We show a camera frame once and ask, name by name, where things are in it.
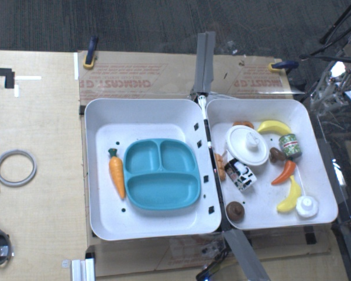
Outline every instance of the carrot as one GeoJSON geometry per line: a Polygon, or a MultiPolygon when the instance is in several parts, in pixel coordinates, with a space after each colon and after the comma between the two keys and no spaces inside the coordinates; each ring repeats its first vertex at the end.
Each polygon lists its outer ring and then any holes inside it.
{"type": "Polygon", "coordinates": [[[112,180],[119,196],[123,199],[125,198],[125,182],[123,179],[123,163],[120,158],[117,157],[117,149],[108,150],[111,159],[109,160],[109,172],[111,174],[112,180]]]}
{"type": "Polygon", "coordinates": [[[290,159],[286,160],[283,172],[276,179],[274,179],[271,184],[275,185],[286,181],[293,174],[296,166],[297,164],[295,162],[291,161],[290,159]]]}

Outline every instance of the green can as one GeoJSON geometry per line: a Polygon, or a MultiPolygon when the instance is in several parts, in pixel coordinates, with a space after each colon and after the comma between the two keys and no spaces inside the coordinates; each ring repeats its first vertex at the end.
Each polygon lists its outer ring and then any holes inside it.
{"type": "Polygon", "coordinates": [[[280,147],[287,158],[296,158],[302,155],[299,143],[295,134],[286,134],[279,139],[280,147]]]}

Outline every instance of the gray ring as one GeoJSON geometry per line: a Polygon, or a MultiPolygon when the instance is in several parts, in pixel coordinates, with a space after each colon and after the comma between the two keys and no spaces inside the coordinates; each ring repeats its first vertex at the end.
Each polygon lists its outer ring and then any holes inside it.
{"type": "Polygon", "coordinates": [[[21,150],[21,149],[14,149],[14,150],[8,150],[6,152],[4,152],[3,154],[0,155],[0,165],[1,163],[8,158],[9,156],[12,155],[24,155],[26,156],[28,159],[30,159],[32,165],[33,165],[33,170],[30,173],[30,175],[28,175],[27,178],[19,181],[19,182],[13,182],[13,181],[9,181],[4,179],[1,174],[0,174],[0,182],[6,186],[11,186],[11,187],[18,187],[18,186],[22,186],[25,185],[26,183],[28,183],[34,176],[36,173],[36,162],[35,162],[35,158],[34,156],[32,156],[28,151],[25,150],[21,150]]]}

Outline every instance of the blue divided plate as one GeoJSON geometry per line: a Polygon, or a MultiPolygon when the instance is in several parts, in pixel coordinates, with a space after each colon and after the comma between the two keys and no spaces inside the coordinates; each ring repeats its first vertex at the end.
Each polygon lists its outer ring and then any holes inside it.
{"type": "Polygon", "coordinates": [[[144,139],[131,144],[123,158],[129,200],[147,210],[174,210],[200,195],[197,160],[184,142],[144,139]]]}

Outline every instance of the yellow banana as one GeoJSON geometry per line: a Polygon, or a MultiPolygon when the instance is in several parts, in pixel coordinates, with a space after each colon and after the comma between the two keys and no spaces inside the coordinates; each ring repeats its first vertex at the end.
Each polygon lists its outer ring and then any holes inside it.
{"type": "Polygon", "coordinates": [[[290,193],[287,198],[277,205],[277,211],[280,213],[286,213],[291,211],[297,205],[298,198],[302,195],[302,190],[299,184],[295,181],[294,175],[290,176],[291,187],[290,193]]]}
{"type": "Polygon", "coordinates": [[[280,135],[292,133],[289,126],[287,126],[285,123],[276,120],[268,120],[262,122],[256,131],[258,131],[258,133],[275,132],[279,133],[280,135]]]}

